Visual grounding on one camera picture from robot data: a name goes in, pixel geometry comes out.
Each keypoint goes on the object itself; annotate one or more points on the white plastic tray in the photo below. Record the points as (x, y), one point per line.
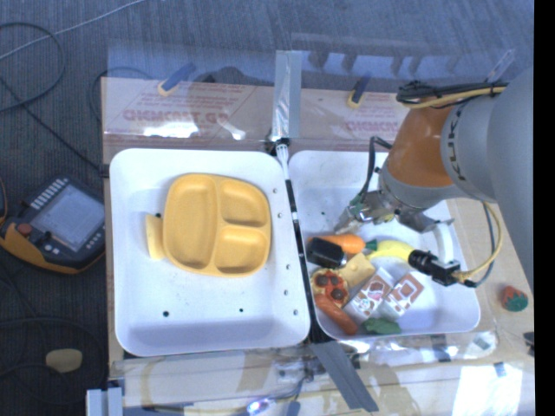
(442, 310)
(204, 310)

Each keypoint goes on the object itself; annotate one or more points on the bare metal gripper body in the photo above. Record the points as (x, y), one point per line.
(378, 205)

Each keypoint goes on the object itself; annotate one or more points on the pizza slice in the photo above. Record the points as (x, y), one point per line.
(329, 286)

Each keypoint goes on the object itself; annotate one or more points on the green broccoli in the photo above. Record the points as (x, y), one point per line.
(382, 326)

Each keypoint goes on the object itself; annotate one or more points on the yellow divided plate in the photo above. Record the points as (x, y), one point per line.
(217, 223)

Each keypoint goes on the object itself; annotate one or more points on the yellow banana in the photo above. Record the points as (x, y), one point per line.
(392, 248)

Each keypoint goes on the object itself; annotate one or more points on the white brown carton pink print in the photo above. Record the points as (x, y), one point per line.
(368, 297)

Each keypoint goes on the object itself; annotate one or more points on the pale yellow oval object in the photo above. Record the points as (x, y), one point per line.
(63, 359)

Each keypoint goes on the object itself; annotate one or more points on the orange sausage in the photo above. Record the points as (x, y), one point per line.
(338, 315)

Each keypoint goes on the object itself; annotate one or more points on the orange carrot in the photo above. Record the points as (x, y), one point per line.
(349, 243)

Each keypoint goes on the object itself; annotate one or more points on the yellow cheese wedge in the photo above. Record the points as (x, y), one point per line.
(357, 269)

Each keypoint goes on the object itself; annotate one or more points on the orange and green toy fruit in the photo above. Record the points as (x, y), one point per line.
(514, 298)

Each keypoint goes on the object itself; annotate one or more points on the small black can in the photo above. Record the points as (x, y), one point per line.
(325, 253)

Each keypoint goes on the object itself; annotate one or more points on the brown cardboard board red print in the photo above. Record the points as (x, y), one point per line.
(130, 119)

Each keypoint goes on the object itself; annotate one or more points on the black cylinder on white bracket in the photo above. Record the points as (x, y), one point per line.
(433, 267)

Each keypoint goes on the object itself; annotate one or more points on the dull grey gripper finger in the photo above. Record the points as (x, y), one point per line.
(421, 222)
(346, 220)

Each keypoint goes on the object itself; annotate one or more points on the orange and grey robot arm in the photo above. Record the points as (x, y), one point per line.
(477, 145)

